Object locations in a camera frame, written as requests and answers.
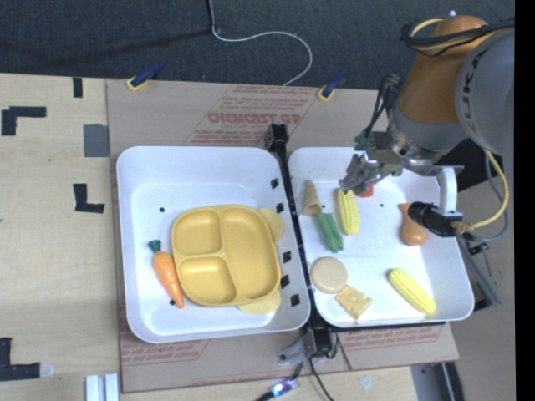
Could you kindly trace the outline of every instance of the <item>yellow corn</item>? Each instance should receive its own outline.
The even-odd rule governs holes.
[[[435,301],[404,270],[398,267],[391,270],[388,274],[388,280],[396,291],[420,312],[431,315],[435,311]]]
[[[340,214],[340,224],[346,235],[354,235],[360,229],[359,212],[357,211],[357,202],[354,193],[349,190],[344,193],[338,189],[338,210]]]

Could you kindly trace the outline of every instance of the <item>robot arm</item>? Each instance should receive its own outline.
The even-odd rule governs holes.
[[[415,38],[429,25],[436,27],[428,38]],[[403,34],[407,46],[419,54],[403,84],[392,75],[382,83],[372,120],[355,138],[359,153],[340,187],[359,194],[403,169],[441,174],[441,203],[417,202],[409,215],[440,236],[454,236],[472,227],[451,209],[456,183],[436,162],[466,138],[488,155],[512,153],[514,20],[489,26],[470,16],[428,18]],[[383,110],[388,128],[374,132]]]

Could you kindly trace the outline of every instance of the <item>yellow cable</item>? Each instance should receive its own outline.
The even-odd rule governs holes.
[[[505,178],[505,175],[503,174],[502,169],[500,168],[500,165],[496,162],[496,159],[494,159],[494,156],[492,155],[490,151],[488,150],[483,150],[483,151],[485,152],[485,155],[490,160],[492,167],[497,172],[498,176],[500,177],[500,180],[502,181],[502,185],[503,185],[502,205],[500,206],[498,211],[496,211],[496,213],[493,216],[487,218],[486,220],[478,221],[476,223],[465,223],[462,221],[452,222],[451,225],[456,228],[458,233],[473,231],[475,229],[478,229],[479,227],[487,226],[491,224],[492,222],[496,221],[503,214],[503,212],[505,211],[507,207],[507,203],[509,202],[509,188],[507,187],[507,180]]]

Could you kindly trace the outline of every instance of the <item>black fabric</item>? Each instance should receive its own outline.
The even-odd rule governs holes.
[[[339,70],[345,88],[376,89],[406,75],[414,54],[406,23],[450,10],[489,23],[515,16],[515,0],[212,0],[221,35],[283,30],[305,40],[313,66],[294,85],[319,87]],[[163,61],[159,79],[284,84],[308,63],[301,43],[268,36],[223,43],[206,0],[0,0],[0,72],[130,78]]]

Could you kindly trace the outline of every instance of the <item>white cable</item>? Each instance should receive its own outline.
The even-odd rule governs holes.
[[[259,37],[262,37],[262,36],[281,35],[281,36],[288,36],[290,38],[295,38],[296,40],[298,40],[307,49],[307,52],[308,52],[308,65],[307,65],[307,67],[305,68],[305,70],[303,70],[297,76],[295,76],[293,79],[291,79],[288,82],[286,82],[283,86],[288,86],[291,83],[295,82],[297,79],[303,77],[310,70],[310,67],[312,67],[312,60],[313,60],[312,49],[307,45],[307,43],[302,38],[300,38],[299,36],[296,36],[295,34],[291,34],[291,33],[288,33],[286,31],[267,31],[265,33],[253,34],[252,36],[245,37],[245,38],[224,38],[224,37],[220,36],[216,31],[216,19],[215,19],[215,16],[214,16],[214,9],[213,9],[211,0],[208,0],[208,5],[210,7],[210,15],[211,15],[211,32],[212,32],[212,34],[214,35],[215,38],[218,38],[219,40],[221,40],[223,42],[229,42],[229,43],[246,42],[247,40],[253,40],[255,38],[259,38]]]

